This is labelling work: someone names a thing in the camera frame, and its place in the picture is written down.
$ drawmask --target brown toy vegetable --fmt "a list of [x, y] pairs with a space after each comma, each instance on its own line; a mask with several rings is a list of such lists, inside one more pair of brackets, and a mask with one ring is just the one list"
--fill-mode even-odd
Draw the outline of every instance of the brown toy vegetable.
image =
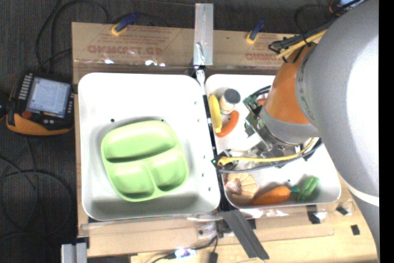
[[258, 191], [255, 179], [249, 173], [230, 173], [225, 188], [235, 203], [248, 204]]
[[232, 111], [230, 113], [230, 120], [224, 127], [222, 127], [222, 130], [216, 134], [217, 137], [225, 137], [231, 133], [231, 131], [235, 128], [236, 124], [238, 123], [239, 120], [239, 113], [237, 111]]

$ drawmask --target toy carrot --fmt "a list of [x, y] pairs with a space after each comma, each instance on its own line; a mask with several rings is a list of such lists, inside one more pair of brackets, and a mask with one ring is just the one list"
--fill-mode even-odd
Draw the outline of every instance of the toy carrot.
[[291, 193], [298, 193], [298, 202], [307, 201], [312, 197], [312, 193], [316, 190], [318, 184], [319, 178], [310, 176], [300, 186], [295, 185], [292, 188], [288, 188], [285, 185], [281, 185], [257, 197], [251, 204], [257, 206], [282, 203], [289, 199]]
[[232, 111], [230, 113], [230, 120], [226, 125], [222, 127], [222, 130], [216, 134], [217, 137], [225, 137], [235, 128], [238, 123], [239, 113], [237, 111]]
[[285, 185], [275, 187], [252, 201], [252, 205], [270, 205], [282, 203], [289, 199], [292, 192], [297, 192], [298, 187], [288, 188]]

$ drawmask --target blue clamp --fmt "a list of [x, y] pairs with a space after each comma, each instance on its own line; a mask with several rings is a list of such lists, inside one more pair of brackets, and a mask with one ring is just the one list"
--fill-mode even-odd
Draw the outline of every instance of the blue clamp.
[[263, 26], [264, 26], [264, 20], [260, 20], [260, 21], [258, 22], [258, 24], [255, 26], [255, 28], [247, 34], [247, 36], [246, 36], [246, 41], [247, 41], [249, 44], [254, 44], [254, 43], [256, 42], [256, 40], [257, 40], [257, 35], [258, 35], [258, 33], [261, 31], [261, 29], [263, 28]]
[[115, 36], [119, 36], [120, 34], [126, 32], [127, 26], [133, 24], [139, 18], [139, 16], [140, 15], [138, 13], [135, 13], [128, 15], [126, 18], [123, 18], [118, 24], [112, 27], [112, 33]]

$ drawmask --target yellow cable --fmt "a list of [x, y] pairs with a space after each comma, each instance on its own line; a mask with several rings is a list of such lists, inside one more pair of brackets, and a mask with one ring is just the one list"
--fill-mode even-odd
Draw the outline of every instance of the yellow cable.
[[321, 38], [325, 34], [326, 31], [327, 30], [323, 30], [315, 35], [312, 35], [311, 37], [307, 38], [306, 40], [303, 40], [301, 42], [298, 42], [297, 44], [290, 46], [288, 49], [285, 49], [282, 53], [280, 53], [278, 56], [276, 56], [276, 58], [281, 59], [282, 57], [285, 57], [285, 56], [293, 53], [296, 49], [299, 49], [300, 47], [302, 47], [306, 44], [309, 44], [318, 38]]
[[256, 161], [256, 162], [277, 162], [277, 161], [283, 161], [283, 160], [290, 160], [293, 158], [297, 158], [298, 156], [302, 155], [305, 151], [307, 151], [313, 144], [316, 143], [316, 141], [319, 138], [312, 138], [308, 145], [304, 147], [300, 152], [295, 153], [293, 155], [289, 156], [283, 156], [283, 157], [275, 157], [275, 158], [261, 158], [261, 157], [221, 157], [219, 161], [217, 162], [218, 166], [225, 166], [226, 164], [232, 162], [232, 161]]

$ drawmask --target dark carpet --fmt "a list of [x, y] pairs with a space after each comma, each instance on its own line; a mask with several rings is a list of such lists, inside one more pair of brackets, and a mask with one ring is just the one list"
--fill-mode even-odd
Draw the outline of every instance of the dark carpet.
[[[38, 59], [71, 49], [71, 22], [110, 23], [139, 11], [153, 17], [151, 25], [193, 28], [194, 4], [206, 2], [214, 4], [216, 30], [249, 31], [264, 18], [264, 32], [299, 33], [329, 15], [329, 1], [1, 0], [0, 91], [9, 94]], [[57, 4], [67, 5], [42, 29]], [[51, 71], [71, 78], [70, 53], [54, 59]], [[2, 120], [0, 159], [0, 262], [60, 262], [60, 245], [73, 242], [77, 229], [74, 131], [26, 138]]]

